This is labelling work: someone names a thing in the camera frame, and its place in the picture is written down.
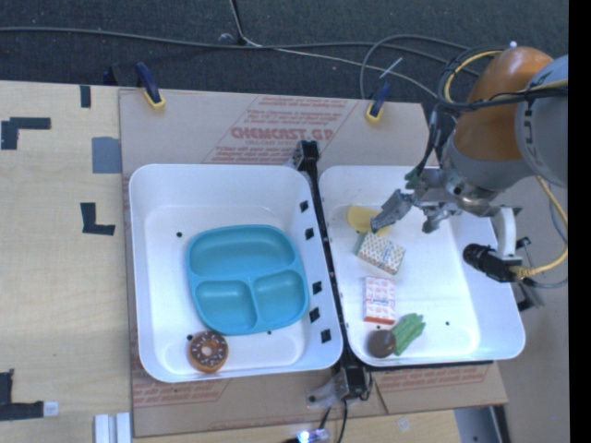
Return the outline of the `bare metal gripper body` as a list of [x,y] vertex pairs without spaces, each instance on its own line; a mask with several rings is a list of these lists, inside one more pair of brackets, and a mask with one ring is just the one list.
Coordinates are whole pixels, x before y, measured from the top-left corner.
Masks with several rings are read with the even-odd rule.
[[428,217],[448,217],[462,212],[492,217],[501,209],[492,204],[497,192],[475,186],[453,167],[414,170],[412,190],[413,204]]

